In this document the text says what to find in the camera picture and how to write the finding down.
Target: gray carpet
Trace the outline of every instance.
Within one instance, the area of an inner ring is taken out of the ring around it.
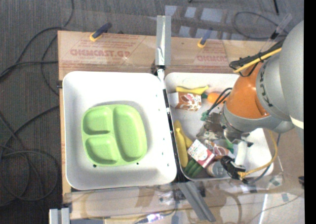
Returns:
[[[0,72],[17,61],[32,37],[46,28],[63,27],[72,13],[66,28],[73,31],[95,31],[111,22],[111,33],[155,35],[155,17],[165,14],[172,16],[173,36],[200,37],[203,31],[212,28],[211,38],[235,40],[266,40],[288,13],[293,19],[285,28],[287,32],[304,19],[304,0],[276,0],[279,15],[273,0],[73,1],[74,10],[71,0],[0,0]],[[20,62],[42,60],[55,35],[54,29],[36,37]],[[57,56],[54,41],[44,60],[57,60]],[[55,94],[57,79],[57,64],[20,65],[0,77],[0,115],[12,131],[59,104],[59,96]],[[29,122],[15,135],[7,147],[47,153],[60,165],[58,108]],[[10,136],[9,129],[0,123],[0,145]],[[48,210],[62,205],[60,171],[56,171],[54,160],[47,155],[8,155],[12,153],[8,149],[4,152],[7,155],[1,162],[0,205],[5,206],[0,206],[0,223],[47,223]],[[38,175],[28,167],[26,156]],[[46,194],[49,195],[44,199],[34,201]]]

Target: yellow cable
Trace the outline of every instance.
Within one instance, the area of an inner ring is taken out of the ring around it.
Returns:
[[[282,49],[282,48],[280,47],[280,48],[278,48],[278,49],[276,49],[276,50],[274,50],[274,51],[272,51],[272,52],[269,52],[269,53],[263,55],[263,56],[261,57],[261,60],[264,60],[264,59],[266,59],[266,58],[268,58],[268,57],[270,57],[270,56],[276,54],[277,52],[280,52],[281,49]],[[257,59],[255,59],[255,60],[253,60],[253,61],[251,61],[251,62],[249,62],[249,63],[243,65],[242,67],[240,67],[240,68],[234,70],[234,73],[238,73],[238,72],[240,72],[241,70],[243,70],[243,69],[245,69],[245,68],[248,68],[248,67],[250,67],[250,66],[253,65],[253,64],[256,64],[256,63],[259,62],[259,61],[260,61],[260,59],[257,58]]]
[[[275,155],[273,156],[273,158],[271,159],[270,162],[266,163],[265,165],[263,165],[263,166],[261,166],[261,167],[258,167],[258,168],[256,168],[256,169],[253,169],[253,170],[250,170],[250,171],[246,171],[246,172],[240,172],[240,171],[239,171],[239,172],[238,172],[238,175],[239,175],[240,180],[244,179],[245,176],[247,176],[247,175],[249,175],[249,174],[251,174],[251,173],[254,173],[254,172],[256,172],[256,171],[259,171],[259,170],[262,170],[262,169],[266,168],[267,166],[269,166],[271,163],[273,163],[273,162],[275,161],[275,159],[276,159],[276,157],[277,157],[277,143],[276,143],[276,141],[275,141],[275,139],[274,139],[274,137],[273,137],[273,135],[272,135],[272,132],[269,131],[269,133],[270,133],[270,137],[271,137],[271,139],[272,139],[273,145],[274,145],[274,147],[275,147]]]

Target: orange object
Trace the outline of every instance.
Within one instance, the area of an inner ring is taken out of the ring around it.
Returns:
[[[256,90],[256,78],[262,63],[248,77],[239,77],[227,98],[227,109],[240,117],[259,119],[268,116],[268,112],[261,105]]]
[[[207,95],[207,101],[210,103],[215,103],[216,99],[219,97],[220,93],[217,92],[211,92],[210,94]]]

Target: white tray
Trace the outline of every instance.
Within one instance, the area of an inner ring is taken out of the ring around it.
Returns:
[[[66,178],[78,190],[172,182],[176,164],[161,82],[147,73],[71,72],[63,80]],[[80,122],[97,105],[128,104],[140,113],[148,150],[138,163],[94,167],[84,151]]]
[[[205,74],[205,73],[170,73],[165,77],[165,85],[167,93],[175,92],[177,86],[182,86],[188,89],[203,87],[208,85],[209,92],[218,91],[222,92],[226,88],[234,86],[235,81],[238,79],[236,74]],[[212,104],[206,99],[202,99],[202,107],[198,111],[186,111],[181,109],[171,110],[171,117],[173,121],[179,120],[186,135],[194,140],[200,128],[203,126],[204,121],[201,121],[201,115],[208,110]],[[214,112],[219,112],[220,109],[215,108]],[[246,170],[252,170],[268,163],[272,156],[267,144],[266,137],[262,129],[256,129],[247,137],[247,141],[254,144],[247,149],[243,165]],[[237,145],[234,147],[235,153],[238,151]],[[265,175],[269,175],[273,170],[271,164],[269,170]],[[254,172],[249,177],[259,176],[263,170]],[[192,180],[210,179],[210,176],[205,171],[201,172],[199,176]]]

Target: metal bracket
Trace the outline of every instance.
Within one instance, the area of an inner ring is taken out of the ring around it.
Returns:
[[[157,67],[170,66],[171,64],[171,16],[157,16],[156,34],[156,59]]]
[[[49,209],[49,224],[70,224],[69,208]]]
[[[195,184],[190,182],[182,182],[177,184],[188,202],[191,204],[195,213],[201,221],[208,220],[209,222],[215,222],[216,219],[206,202],[202,198]]]

